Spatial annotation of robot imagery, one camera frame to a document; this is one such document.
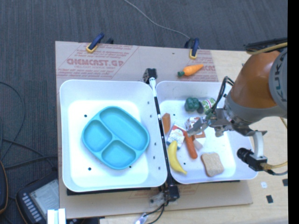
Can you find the green broccoli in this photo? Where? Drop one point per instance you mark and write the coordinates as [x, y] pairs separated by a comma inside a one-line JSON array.
[[191, 104]]

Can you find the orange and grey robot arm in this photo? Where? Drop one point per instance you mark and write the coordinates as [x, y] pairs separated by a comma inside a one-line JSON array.
[[253, 83]]

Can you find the white and orange carton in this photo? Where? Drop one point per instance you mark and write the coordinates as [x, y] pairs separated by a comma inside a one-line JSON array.
[[175, 134]]

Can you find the green and white can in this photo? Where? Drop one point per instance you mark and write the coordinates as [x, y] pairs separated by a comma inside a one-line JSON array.
[[208, 103]]

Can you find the brown cardboard board red print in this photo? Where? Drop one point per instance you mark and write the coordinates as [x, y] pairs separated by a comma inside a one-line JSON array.
[[140, 59]]

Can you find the white plastic tray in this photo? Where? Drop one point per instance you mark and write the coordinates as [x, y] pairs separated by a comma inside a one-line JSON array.
[[224, 143], [77, 134]]

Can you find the tan bread slice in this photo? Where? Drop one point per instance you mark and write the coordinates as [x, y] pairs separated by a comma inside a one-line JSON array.
[[212, 164]]

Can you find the thin black and white rod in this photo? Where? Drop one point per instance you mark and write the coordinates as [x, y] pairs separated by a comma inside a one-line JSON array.
[[160, 115]]

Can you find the blue divided plate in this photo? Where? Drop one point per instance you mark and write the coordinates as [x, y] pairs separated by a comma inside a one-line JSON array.
[[116, 136]]

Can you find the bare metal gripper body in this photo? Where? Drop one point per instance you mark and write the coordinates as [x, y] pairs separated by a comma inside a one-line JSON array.
[[222, 120]]

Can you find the orange carrot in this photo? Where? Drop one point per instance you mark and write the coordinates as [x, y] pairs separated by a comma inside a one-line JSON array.
[[192, 70]]

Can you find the yellow banana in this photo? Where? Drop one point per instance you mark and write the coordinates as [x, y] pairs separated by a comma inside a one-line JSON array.
[[173, 156]]

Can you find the white and red carton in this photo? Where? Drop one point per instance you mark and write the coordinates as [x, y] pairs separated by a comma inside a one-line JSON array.
[[192, 122]]

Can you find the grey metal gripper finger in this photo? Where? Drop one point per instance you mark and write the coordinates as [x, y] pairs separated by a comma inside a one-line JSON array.
[[197, 125], [219, 131]]

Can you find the orange sausage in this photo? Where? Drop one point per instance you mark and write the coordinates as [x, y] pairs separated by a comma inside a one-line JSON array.
[[191, 148]]

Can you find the black cylinder on white bracket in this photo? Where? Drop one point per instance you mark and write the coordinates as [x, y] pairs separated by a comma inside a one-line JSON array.
[[251, 158]]

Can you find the small white block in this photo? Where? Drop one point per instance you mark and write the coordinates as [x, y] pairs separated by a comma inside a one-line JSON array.
[[197, 144]]

